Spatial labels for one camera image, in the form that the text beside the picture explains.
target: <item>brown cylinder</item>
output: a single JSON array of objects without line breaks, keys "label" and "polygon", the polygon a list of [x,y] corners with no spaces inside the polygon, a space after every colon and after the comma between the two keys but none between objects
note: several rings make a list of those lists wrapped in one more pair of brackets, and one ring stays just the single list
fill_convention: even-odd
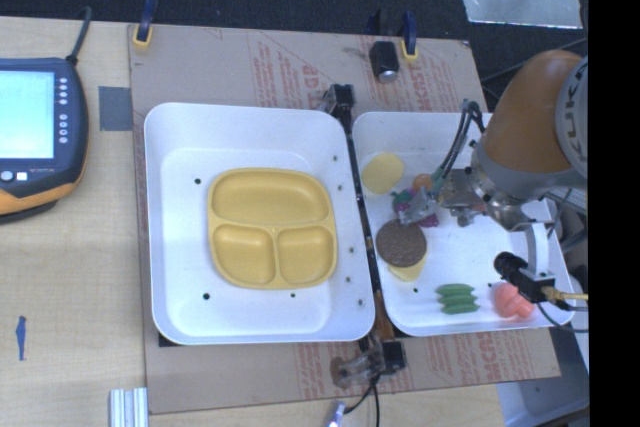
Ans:
[{"label": "brown cylinder", "polygon": [[565,50],[533,56],[505,89],[483,135],[494,162],[515,171],[571,169],[555,130],[560,88],[581,57]]}]

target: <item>table surface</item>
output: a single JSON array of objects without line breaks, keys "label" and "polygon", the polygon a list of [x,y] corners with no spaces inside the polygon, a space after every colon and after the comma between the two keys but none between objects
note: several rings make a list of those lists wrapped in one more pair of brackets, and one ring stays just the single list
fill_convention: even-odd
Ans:
[{"label": "table surface", "polygon": [[[0,17],[0,56],[66,57],[81,23]],[[78,73],[92,121],[82,182],[52,210],[0,225],[1,425],[106,426],[109,391],[145,386],[132,132],[97,122],[99,87],[130,87],[127,24],[92,22]],[[320,425],[331,402],[152,415],[149,425]],[[382,426],[504,425],[494,385],[384,394],[380,413]],[[373,398],[343,425],[375,425]]]}]

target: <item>screen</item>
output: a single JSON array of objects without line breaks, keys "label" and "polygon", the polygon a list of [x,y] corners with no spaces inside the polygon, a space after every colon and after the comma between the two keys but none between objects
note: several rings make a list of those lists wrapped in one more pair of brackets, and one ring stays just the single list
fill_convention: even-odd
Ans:
[{"label": "screen", "polygon": [[53,158],[55,74],[0,70],[0,159]]}]

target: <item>yellow divided plate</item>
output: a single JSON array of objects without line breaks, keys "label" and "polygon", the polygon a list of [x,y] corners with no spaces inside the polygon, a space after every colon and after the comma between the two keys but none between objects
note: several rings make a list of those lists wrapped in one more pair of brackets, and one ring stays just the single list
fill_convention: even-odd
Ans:
[{"label": "yellow divided plate", "polygon": [[310,287],[336,267],[329,195],[313,176],[274,168],[222,173],[209,188],[209,245],[218,271],[247,288]]}]

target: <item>brown cookie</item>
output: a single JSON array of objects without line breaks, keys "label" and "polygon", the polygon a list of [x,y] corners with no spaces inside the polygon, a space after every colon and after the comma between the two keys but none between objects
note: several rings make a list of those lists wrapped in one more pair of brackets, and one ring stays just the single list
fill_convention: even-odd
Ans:
[{"label": "brown cookie", "polygon": [[427,252],[427,239],[415,223],[402,225],[398,219],[385,223],[376,235],[378,256],[389,265],[410,267]]}]

